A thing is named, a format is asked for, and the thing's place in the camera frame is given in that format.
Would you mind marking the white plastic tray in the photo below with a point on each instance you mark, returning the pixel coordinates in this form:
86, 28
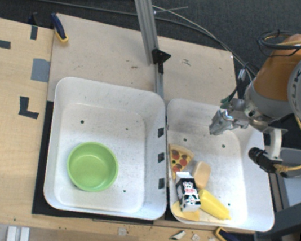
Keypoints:
105, 115
232, 176

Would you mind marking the tan toy bread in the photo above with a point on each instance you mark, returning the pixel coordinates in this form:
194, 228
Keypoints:
201, 174

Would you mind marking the green bowl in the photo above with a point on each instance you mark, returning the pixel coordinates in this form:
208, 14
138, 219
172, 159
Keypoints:
92, 167

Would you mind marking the toy pizza slice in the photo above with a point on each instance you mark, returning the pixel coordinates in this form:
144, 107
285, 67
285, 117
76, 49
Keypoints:
180, 156

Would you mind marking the black cylinder on white bracket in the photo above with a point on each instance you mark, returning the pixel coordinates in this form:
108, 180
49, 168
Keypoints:
263, 160

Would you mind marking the small white paper scrap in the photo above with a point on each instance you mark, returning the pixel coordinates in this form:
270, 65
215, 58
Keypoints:
178, 235

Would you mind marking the yellow toy cheese slice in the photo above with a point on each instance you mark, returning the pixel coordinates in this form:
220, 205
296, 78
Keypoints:
193, 216

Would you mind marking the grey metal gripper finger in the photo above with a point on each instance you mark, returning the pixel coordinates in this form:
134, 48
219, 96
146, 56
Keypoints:
228, 125
216, 125

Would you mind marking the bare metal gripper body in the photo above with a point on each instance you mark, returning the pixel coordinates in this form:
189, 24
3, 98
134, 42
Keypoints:
243, 112

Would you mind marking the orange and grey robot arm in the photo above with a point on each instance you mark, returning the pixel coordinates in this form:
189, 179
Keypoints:
277, 78

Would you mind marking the cow print milk carton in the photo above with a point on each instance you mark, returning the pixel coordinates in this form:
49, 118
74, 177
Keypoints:
188, 195

